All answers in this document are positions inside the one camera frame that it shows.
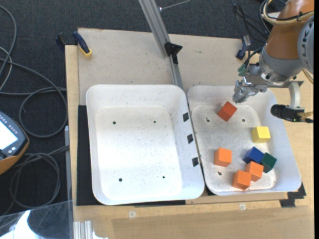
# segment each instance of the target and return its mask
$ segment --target yellow block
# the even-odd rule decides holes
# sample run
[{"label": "yellow block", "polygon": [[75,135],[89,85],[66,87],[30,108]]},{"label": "yellow block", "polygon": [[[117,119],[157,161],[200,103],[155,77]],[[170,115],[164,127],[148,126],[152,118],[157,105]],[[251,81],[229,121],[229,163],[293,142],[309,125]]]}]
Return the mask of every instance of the yellow block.
[{"label": "yellow block", "polygon": [[271,137],[267,126],[257,126],[251,131],[251,137],[255,143],[267,142]]}]

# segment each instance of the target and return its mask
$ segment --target cube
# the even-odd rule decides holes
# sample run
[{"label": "cube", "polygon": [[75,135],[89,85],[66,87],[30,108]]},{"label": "cube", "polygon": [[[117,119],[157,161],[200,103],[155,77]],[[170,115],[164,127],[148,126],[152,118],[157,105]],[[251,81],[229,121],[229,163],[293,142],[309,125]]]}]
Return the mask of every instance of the cube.
[{"label": "cube", "polygon": [[238,170],[233,175],[232,187],[245,190],[250,186],[251,174],[242,170]]},{"label": "cube", "polygon": [[261,160],[261,164],[264,166],[264,172],[268,173],[270,170],[272,170],[276,161],[277,159],[275,157],[265,152],[264,157]]},{"label": "cube", "polygon": [[257,149],[256,147],[252,147],[250,150],[246,152],[246,155],[244,156],[243,160],[247,164],[250,161],[254,161],[257,164],[260,164],[263,157],[264,157],[264,154],[259,149]]},{"label": "cube", "polygon": [[255,143],[265,143],[271,137],[267,126],[257,126],[251,131],[251,138]]},{"label": "cube", "polygon": [[237,108],[233,106],[230,102],[226,102],[224,106],[217,113],[224,121],[228,121],[237,111]]},{"label": "cube", "polygon": [[257,164],[254,161],[250,161],[245,166],[245,172],[251,174],[252,181],[258,181],[263,176],[264,166],[261,164]]},{"label": "cube", "polygon": [[218,148],[214,154],[214,164],[228,166],[231,163],[232,151],[230,149]]}]

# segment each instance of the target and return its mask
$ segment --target wooden table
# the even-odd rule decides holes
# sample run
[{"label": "wooden table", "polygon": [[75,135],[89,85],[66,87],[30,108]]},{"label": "wooden table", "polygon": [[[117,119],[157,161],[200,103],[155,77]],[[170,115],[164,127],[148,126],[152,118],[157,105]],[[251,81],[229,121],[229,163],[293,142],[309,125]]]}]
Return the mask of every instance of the wooden table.
[{"label": "wooden table", "polygon": [[[103,38],[107,40],[110,38],[116,42],[105,43],[103,38],[97,38],[101,32]],[[117,67],[123,68],[123,64],[121,64],[123,56],[130,51],[134,52],[132,47],[125,47],[128,36],[131,45],[132,43],[139,45],[139,42],[142,46],[145,45],[145,47],[140,48],[148,53],[142,58],[142,61],[143,59],[149,60],[148,67],[157,63],[158,59],[163,59],[160,56],[157,58],[155,55],[157,52],[160,54],[160,52],[153,41],[152,33],[100,29],[80,29],[80,33],[92,48],[93,56],[100,54],[100,49],[108,46],[106,49],[109,50],[104,51],[106,57],[111,56],[114,59],[117,54],[118,58],[121,58],[118,60],[119,65],[115,65],[115,71],[118,69]],[[138,36],[142,36],[143,40],[135,40]],[[194,84],[234,84],[237,68],[242,63],[235,58],[235,54],[241,48],[240,40],[200,36],[169,36],[173,43],[183,46],[178,54],[178,61],[186,90]],[[81,84],[85,85],[83,83],[85,74],[79,75],[79,65],[85,64],[86,59],[78,51],[77,46],[68,45],[65,47],[72,196],[74,200],[76,199],[77,187],[77,111],[78,105],[85,101],[83,94],[87,88],[87,86],[81,86]],[[134,64],[129,62],[128,65],[134,67]],[[108,66],[105,64],[98,67],[107,67],[109,70]],[[167,80],[169,79],[169,70],[167,73],[166,81],[170,81]],[[306,109],[306,112],[313,111],[313,85],[303,73],[298,75],[298,80],[304,81],[301,86],[301,105]],[[122,83],[129,84],[130,82],[123,80]],[[272,91],[279,104],[290,103],[288,89],[272,89]],[[313,124],[284,121],[284,125],[307,194],[303,199],[295,200],[296,207],[281,207],[279,200],[289,198],[287,192],[226,197],[207,196],[204,193],[202,197],[188,200],[185,205],[180,206],[76,206],[76,201],[73,201],[74,221],[92,221],[96,235],[109,239],[193,239],[209,238],[212,235],[219,239],[243,237],[314,238]]]}]

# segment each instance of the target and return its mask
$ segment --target black floor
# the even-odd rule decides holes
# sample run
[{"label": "black floor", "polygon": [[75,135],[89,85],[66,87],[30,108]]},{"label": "black floor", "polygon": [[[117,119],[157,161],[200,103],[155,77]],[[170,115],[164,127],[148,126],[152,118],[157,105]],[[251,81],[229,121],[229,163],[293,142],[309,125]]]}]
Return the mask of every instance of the black floor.
[{"label": "black floor", "polygon": [[[167,7],[186,0],[156,1],[159,6]],[[260,1],[236,1],[246,14],[259,20]],[[17,27],[11,53],[13,62],[35,70],[61,88],[66,86],[64,54],[55,42],[59,33],[64,33],[67,43],[74,44],[72,32],[77,27],[150,31],[138,0],[0,0],[0,6],[4,7],[0,8],[0,47],[9,51],[14,37],[14,24],[6,12],[8,10],[15,18]],[[231,0],[190,0],[164,9],[162,16],[168,33],[241,38],[244,30],[243,22],[236,23]],[[257,23],[256,28],[263,31]],[[250,27],[251,38],[255,38],[252,40],[254,49],[261,47],[267,38],[258,30]],[[0,58],[5,58],[1,50]],[[9,65],[6,65],[0,74],[0,87],[8,70]],[[66,96],[66,93],[31,96],[23,107],[21,105],[27,96],[4,93],[32,93],[46,87],[51,87],[48,81],[14,66],[0,92],[0,111],[22,123],[30,132],[27,153],[49,153],[65,145],[63,128],[66,125],[66,108],[61,96]],[[39,137],[56,131],[57,134],[52,137]],[[61,185],[50,203],[59,203],[67,200],[65,152],[53,157],[58,164]],[[10,188],[19,202],[31,207],[47,203],[54,195],[57,175],[48,159],[27,165],[21,171],[18,185],[15,180],[12,182],[16,171],[18,168],[13,167],[0,175],[0,216],[5,212],[9,214],[28,209],[15,202],[11,206]]]}]

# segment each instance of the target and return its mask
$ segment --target white tray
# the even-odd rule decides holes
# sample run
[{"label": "white tray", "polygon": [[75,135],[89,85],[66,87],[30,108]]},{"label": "white tray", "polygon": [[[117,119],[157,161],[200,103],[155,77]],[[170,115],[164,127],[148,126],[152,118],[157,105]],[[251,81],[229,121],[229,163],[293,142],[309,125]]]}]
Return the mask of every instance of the white tray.
[{"label": "white tray", "polygon": [[99,202],[186,200],[202,194],[204,180],[195,141],[189,141],[193,129],[182,89],[94,85],[86,105],[92,186]]},{"label": "white tray", "polygon": [[[270,113],[277,104],[271,90],[249,97],[236,104],[232,101],[234,86],[193,86],[187,93],[189,109],[203,165],[205,183],[216,195],[237,195],[297,190],[301,176],[293,155],[283,121]],[[217,113],[229,101],[237,111],[224,121]],[[251,130],[267,126],[271,139],[266,143],[254,143]],[[273,155],[277,162],[261,179],[252,182],[247,190],[231,186],[233,173],[244,170],[242,160],[252,147]],[[214,152],[219,147],[232,150],[232,163],[227,167],[213,164]]]}]

